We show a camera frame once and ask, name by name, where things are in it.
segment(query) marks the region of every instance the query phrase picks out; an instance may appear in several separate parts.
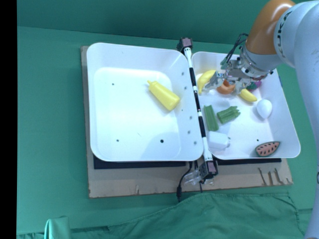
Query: yellow banana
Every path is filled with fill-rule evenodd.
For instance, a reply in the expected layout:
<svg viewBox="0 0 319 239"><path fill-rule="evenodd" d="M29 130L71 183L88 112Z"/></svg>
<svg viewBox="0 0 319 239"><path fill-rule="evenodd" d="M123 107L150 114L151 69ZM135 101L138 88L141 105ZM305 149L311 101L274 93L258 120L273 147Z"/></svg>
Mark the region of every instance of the yellow banana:
<svg viewBox="0 0 319 239"><path fill-rule="evenodd" d="M199 94L201 94L203 87L210 80L210 78L214 75L215 72L216 72L216 70L209 70L209 71L206 71L205 73L203 73L199 77L199 79L197 81L197 88L198 88Z"/></svg>
<svg viewBox="0 0 319 239"><path fill-rule="evenodd" d="M248 91L247 89L243 89L240 93L239 93L239 96L248 101L248 102L255 102L257 101L257 97L251 93L250 91Z"/></svg>

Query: green cloth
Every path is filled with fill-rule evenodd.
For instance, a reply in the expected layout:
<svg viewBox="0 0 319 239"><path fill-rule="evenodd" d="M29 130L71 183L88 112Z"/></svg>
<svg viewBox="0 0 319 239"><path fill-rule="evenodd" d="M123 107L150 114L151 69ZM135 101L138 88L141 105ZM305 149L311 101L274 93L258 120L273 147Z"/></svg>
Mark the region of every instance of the green cloth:
<svg viewBox="0 0 319 239"><path fill-rule="evenodd" d="M50 226L46 228L50 228L52 237L45 239L302 239L304 236L298 211L287 194L201 193L129 222L102 228L72 229L71 237L65 219L50 219ZM55 237L62 231L65 231L65 237Z"/></svg>

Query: watermelon slice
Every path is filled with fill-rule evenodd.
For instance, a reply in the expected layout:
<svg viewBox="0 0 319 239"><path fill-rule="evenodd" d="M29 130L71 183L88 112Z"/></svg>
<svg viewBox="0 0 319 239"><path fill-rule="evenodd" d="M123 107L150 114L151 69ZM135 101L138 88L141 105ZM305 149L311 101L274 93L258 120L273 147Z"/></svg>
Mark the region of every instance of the watermelon slice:
<svg viewBox="0 0 319 239"><path fill-rule="evenodd" d="M269 141L258 145L255 151L260 157L268 157L273 154L279 147L279 141Z"/></svg>

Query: mustard bottle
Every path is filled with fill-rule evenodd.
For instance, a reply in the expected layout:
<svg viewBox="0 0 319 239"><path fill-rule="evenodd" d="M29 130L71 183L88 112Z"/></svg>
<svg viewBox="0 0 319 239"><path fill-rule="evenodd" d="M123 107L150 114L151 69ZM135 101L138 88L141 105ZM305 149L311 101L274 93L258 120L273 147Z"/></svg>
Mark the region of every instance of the mustard bottle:
<svg viewBox="0 0 319 239"><path fill-rule="evenodd" d="M180 101L178 95L164 87L157 81L148 81L149 91L160 101L166 109L172 111Z"/></svg>

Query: egg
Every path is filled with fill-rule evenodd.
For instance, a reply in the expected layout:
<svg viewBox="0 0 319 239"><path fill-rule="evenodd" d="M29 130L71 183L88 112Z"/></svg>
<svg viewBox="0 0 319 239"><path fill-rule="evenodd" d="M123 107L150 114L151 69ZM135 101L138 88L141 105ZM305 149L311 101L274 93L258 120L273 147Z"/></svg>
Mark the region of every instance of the egg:
<svg viewBox="0 0 319 239"><path fill-rule="evenodd" d="M267 119L273 110L273 105L269 100L262 99L257 103L256 108L257 108L258 114L263 119Z"/></svg>

